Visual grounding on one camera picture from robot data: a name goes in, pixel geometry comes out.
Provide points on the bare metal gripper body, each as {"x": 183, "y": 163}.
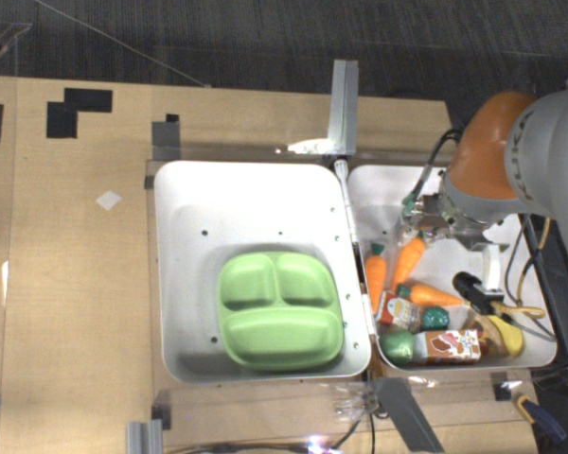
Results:
{"x": 433, "y": 213}

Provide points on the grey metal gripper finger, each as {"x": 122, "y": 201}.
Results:
{"x": 405, "y": 235}
{"x": 434, "y": 236}

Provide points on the orange carrot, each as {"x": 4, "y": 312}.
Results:
{"x": 433, "y": 295}
{"x": 407, "y": 263}
{"x": 375, "y": 277}

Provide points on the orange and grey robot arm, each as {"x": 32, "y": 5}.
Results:
{"x": 525, "y": 149}

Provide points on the white plastic tray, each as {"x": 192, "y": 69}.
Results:
{"x": 378, "y": 197}
{"x": 246, "y": 206}

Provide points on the red and orange juice carton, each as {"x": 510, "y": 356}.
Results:
{"x": 397, "y": 311}

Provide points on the dark green broccoli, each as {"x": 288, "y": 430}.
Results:
{"x": 435, "y": 319}

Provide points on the brown bread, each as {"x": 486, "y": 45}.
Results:
{"x": 482, "y": 331}

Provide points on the orange and white carton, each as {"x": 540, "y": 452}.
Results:
{"x": 447, "y": 347}

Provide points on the green apple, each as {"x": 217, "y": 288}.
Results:
{"x": 397, "y": 348}

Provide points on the yellow banana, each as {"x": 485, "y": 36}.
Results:
{"x": 510, "y": 337}

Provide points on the green divided plate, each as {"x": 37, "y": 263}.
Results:
{"x": 279, "y": 319}

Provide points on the black cylinder on white bracket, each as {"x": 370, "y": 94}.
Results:
{"x": 475, "y": 291}

